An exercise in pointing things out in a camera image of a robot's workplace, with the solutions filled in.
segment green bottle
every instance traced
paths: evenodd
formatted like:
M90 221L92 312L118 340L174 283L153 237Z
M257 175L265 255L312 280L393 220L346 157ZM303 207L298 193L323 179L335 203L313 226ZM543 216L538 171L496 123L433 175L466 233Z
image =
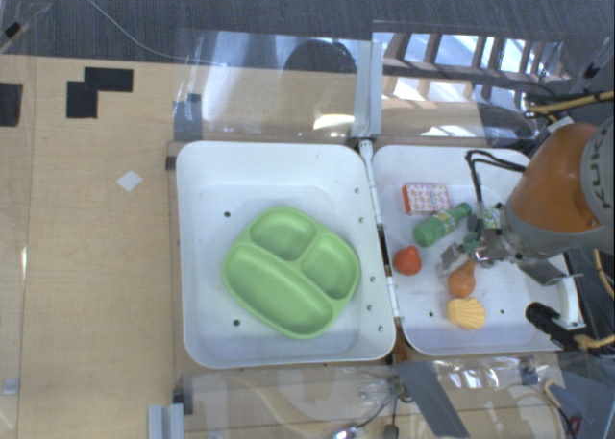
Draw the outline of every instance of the green bottle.
M435 213L428 220L414 228L414 240L422 248L431 246L435 241L444 237L457 226L460 220L472 213L472 208L466 204L459 204L452 210L442 210Z

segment toy vegetable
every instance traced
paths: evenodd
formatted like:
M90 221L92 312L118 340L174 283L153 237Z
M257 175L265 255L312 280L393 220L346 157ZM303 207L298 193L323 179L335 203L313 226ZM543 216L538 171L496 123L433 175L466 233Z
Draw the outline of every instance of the toy vegetable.
M421 270L421 257L416 246L407 246L393 257L393 266L404 275L416 275Z
M477 286L474 279L475 262L468 259L449 276L449 290L457 297L468 297Z

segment white paper scrap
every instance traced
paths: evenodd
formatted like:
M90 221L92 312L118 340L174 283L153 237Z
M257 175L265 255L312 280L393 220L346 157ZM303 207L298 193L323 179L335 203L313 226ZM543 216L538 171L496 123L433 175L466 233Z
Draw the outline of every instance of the white paper scrap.
M129 171L117 180L117 184L119 184L126 191L133 191L142 181L143 178L141 178L135 171Z

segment wooden table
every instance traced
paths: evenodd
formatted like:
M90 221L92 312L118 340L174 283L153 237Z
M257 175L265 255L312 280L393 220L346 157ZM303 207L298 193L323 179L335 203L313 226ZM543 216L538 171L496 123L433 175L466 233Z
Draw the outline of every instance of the wooden table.
M98 119L67 119L66 83L82 81L86 66L133 69L134 90L100 92ZM214 73L218 81L212 79ZM192 76L192 82L218 82L209 87L210 99L204 94L209 99L205 114L219 112L214 97L222 96L239 127L255 103L261 109L281 108L280 101L271 103L270 89L280 81L280 72L271 70L0 56L0 82L13 79L24 85L19 127L0 128L0 146L8 151L0 163L0 187L8 192L2 198L8 199L7 211L20 227L0 232L2 246L8 247L0 254L12 256L28 248L18 429L17 396L0 396L5 418L5 423L0 420L0 438L141 439L146 437L148 406L169 405L175 384L174 348L183 342L173 331L165 159L173 138L173 102L190 92L182 85L185 76ZM333 87L353 85L347 76L297 72L293 78L297 92L284 97L282 105L297 112L286 125L305 119L302 106L323 85L331 86L335 79ZM225 83L236 90L234 95L221 93ZM350 112L349 102L330 96L326 108ZM468 112L478 120L475 111ZM142 181L128 191L117 180L131 171ZM23 192L30 191L30 178L29 203ZM0 282L4 379L19 375L14 357L19 355L21 303L9 295L23 293L23 280L0 267ZM16 343L5 346L7 341ZM328 397L335 379L332 367L298 372L303 373L306 396ZM218 409L224 400L229 417L234 417L226 427L216 426L226 434L216 437L327 437L335 424L347 423L334 405L333 425L310 420L281 400L280 386L271 384L276 378L262 382L254 381L258 373L251 376L245 374L242 384L238 381L224 392L206 386L201 393L204 408ZM451 389L450 396L473 437L562 437L551 407L528 390L521 401L513 391L482 389L468 394ZM370 410L366 405L357 416L368 416ZM398 415L406 437L431 437L414 405L400 406ZM284 427L280 420L294 425ZM378 437L374 434L386 420L382 417L370 425L368 436ZM208 435L201 430L187 437Z

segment clear plastic barrier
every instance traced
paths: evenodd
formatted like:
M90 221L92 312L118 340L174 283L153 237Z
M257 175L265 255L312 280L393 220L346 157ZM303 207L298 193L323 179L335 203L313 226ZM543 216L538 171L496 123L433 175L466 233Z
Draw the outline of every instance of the clear plastic barrier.
M383 135L523 148L545 125L524 117L526 97L567 93L576 77L557 34L377 22L373 40L383 54Z
M188 57L177 74L176 139L343 142L351 134L365 42L209 31L183 31L178 41L177 54Z
M0 437L17 437L23 304L28 264L35 60L45 4L0 0Z
M408 385L413 367L427 376ZM553 398L561 401L577 433L584 427L606 432L603 413L594 409L600 414L598 425L598 416L579 406L576 397L582 390L575 386L606 389L613 372L582 355L570 354L560 364L550 354L414 361L402 367L246 370L184 379L190 438L381 438L394 427L399 437L443 437L455 424L473 438L555 438L569 427ZM572 389L565 389L568 383Z

